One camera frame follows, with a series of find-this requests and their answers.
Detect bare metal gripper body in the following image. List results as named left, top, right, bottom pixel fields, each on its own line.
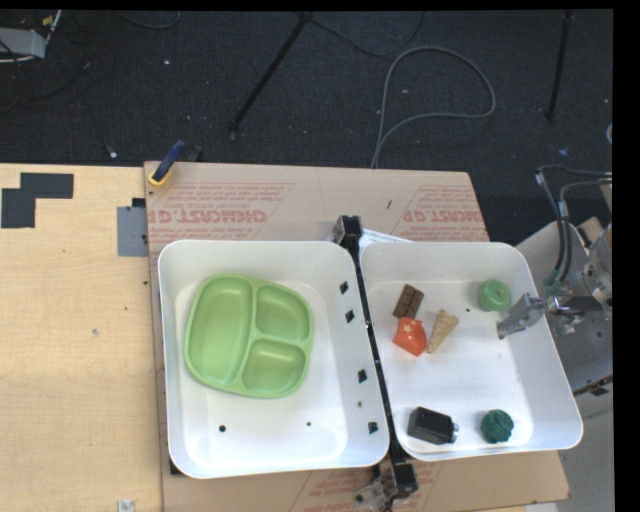
left=546, top=240, right=614, bottom=337

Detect light green apple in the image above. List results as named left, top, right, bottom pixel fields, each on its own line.
left=476, top=278, right=513, bottom=312

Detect beige waffle cone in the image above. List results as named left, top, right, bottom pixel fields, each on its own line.
left=426, top=309, right=460, bottom=354

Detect white plastic tray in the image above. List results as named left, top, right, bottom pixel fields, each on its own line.
left=157, top=239, right=391, bottom=480
left=359, top=241, right=585, bottom=462

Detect dark green broccoli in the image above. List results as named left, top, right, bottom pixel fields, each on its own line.
left=480, top=409, right=515, bottom=445

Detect orange carton with star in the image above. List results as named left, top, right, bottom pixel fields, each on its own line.
left=392, top=316, right=428, bottom=357

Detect brown chocolate bar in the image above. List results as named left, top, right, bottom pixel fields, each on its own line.
left=392, top=283, right=425, bottom=320

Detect black bottle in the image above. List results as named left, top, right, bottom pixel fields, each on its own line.
left=406, top=406, right=460, bottom=446

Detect thin black rod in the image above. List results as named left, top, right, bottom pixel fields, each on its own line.
left=345, top=234, right=409, bottom=467

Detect brown cardboard board red print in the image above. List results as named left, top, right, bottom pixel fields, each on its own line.
left=143, top=160, right=572, bottom=512

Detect green divided plate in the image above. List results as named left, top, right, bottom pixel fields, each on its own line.
left=183, top=273, right=315, bottom=400

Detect black block with wires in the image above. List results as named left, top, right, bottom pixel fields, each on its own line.
left=333, top=214, right=364, bottom=247
left=389, top=461, right=420, bottom=501

